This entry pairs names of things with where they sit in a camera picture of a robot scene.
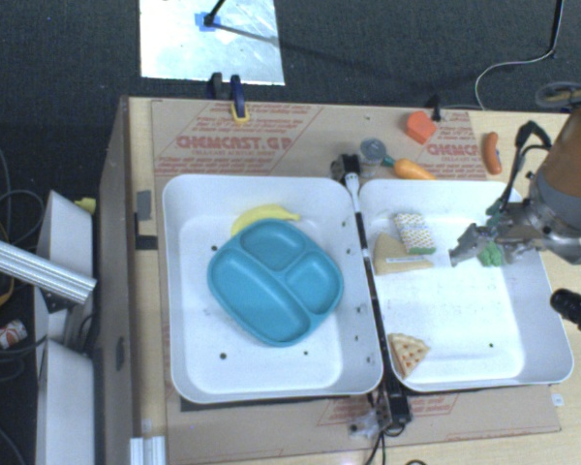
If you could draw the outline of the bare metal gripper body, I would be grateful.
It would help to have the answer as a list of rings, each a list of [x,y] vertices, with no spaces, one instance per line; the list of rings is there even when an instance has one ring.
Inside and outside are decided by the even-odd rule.
[[[542,251],[550,251],[568,264],[581,265],[581,230],[544,203],[509,203],[492,222],[495,242],[502,252],[503,241],[538,239],[544,244]]]

